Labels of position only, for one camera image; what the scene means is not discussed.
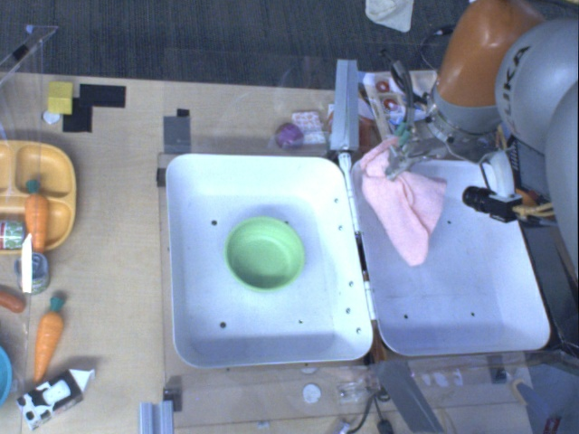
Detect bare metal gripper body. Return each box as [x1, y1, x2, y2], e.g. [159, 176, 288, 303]
[405, 105, 482, 159]

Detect pink cloth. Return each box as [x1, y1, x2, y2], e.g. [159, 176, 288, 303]
[359, 137, 449, 268]

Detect white box with red rings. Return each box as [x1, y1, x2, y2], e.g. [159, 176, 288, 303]
[360, 71, 436, 127]

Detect thin black and white rod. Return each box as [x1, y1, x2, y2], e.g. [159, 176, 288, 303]
[337, 150, 377, 321]

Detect white packet with red print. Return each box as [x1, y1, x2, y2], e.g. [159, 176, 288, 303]
[290, 110, 327, 146]

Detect purple grapes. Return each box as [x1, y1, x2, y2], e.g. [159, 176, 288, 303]
[275, 122, 306, 149]

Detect white plastic tray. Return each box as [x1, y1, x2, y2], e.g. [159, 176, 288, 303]
[351, 154, 552, 358]
[165, 153, 375, 370]

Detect white crumpled cloth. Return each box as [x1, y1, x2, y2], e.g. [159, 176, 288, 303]
[352, 0, 426, 33]

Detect green bowl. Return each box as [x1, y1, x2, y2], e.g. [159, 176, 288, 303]
[223, 216, 307, 294]

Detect clear plastic bottle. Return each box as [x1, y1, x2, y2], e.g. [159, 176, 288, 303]
[336, 377, 377, 406]

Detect pale wood board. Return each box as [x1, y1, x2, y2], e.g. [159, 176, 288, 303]
[158, 77, 562, 434]

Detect orange divided plate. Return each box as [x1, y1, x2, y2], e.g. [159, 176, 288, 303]
[0, 140, 78, 254]

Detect yellow cube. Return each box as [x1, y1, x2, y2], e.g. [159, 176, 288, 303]
[46, 80, 75, 115]

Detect orange carrot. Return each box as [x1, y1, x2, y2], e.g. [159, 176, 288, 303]
[23, 178, 51, 254]
[32, 295, 66, 385]

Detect green and white small can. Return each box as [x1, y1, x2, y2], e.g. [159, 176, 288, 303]
[14, 251, 51, 296]

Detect red and green small can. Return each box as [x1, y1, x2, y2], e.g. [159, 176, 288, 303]
[0, 220, 26, 250]

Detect brown sausage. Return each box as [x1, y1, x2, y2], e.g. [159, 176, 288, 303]
[0, 287, 27, 314]

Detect black and white milk carton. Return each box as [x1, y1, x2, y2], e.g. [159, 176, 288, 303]
[16, 368, 97, 431]

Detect blue plate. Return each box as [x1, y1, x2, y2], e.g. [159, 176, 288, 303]
[0, 344, 14, 407]

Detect black cylinder on white bracket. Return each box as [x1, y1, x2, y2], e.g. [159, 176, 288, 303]
[461, 149, 524, 223]

